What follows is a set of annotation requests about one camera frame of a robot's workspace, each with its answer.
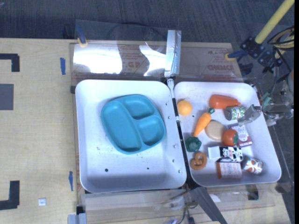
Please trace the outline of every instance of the green can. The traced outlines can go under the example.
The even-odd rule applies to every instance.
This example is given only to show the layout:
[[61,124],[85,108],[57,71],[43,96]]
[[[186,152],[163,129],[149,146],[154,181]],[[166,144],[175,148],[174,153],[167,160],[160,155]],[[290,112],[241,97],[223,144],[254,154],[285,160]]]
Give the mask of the green can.
[[244,116],[245,111],[243,105],[228,107],[224,110],[224,116],[227,120],[239,119]]

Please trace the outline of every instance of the carrot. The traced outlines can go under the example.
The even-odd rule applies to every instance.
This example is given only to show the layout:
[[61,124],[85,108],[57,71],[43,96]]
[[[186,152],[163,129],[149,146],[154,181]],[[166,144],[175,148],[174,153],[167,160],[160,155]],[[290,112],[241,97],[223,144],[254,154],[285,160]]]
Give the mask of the carrot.
[[199,135],[201,131],[205,129],[205,127],[208,125],[208,123],[211,121],[211,114],[215,112],[215,109],[210,108],[208,112],[204,112],[200,118],[198,119],[193,136],[196,137]]
[[232,97],[223,96],[223,95],[212,95],[210,97],[209,105],[214,109],[225,109],[231,106],[237,106],[241,103]]

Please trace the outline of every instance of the soda can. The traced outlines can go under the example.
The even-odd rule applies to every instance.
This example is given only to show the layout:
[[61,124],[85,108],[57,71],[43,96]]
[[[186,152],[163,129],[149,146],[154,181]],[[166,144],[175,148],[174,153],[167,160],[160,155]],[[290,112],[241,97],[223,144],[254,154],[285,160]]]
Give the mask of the soda can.
[[241,168],[250,173],[259,175],[263,170],[263,162],[255,158],[245,157],[241,163]]
[[239,119],[244,116],[246,108],[243,105],[227,107],[224,116],[227,120]]

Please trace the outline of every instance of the blue plate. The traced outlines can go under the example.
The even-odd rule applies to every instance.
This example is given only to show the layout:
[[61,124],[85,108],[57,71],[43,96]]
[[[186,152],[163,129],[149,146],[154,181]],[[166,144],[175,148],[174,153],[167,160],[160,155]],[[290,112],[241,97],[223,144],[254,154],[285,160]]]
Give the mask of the blue plate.
[[127,95],[104,105],[101,120],[114,147],[136,154],[160,143],[165,124],[153,103],[143,95]]

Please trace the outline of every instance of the gray square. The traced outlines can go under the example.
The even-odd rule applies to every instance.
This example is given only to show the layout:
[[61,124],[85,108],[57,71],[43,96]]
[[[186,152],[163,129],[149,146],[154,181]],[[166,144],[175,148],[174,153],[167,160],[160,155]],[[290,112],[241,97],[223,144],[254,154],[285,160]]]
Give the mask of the gray square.
[[0,110],[14,110],[14,84],[0,84]]

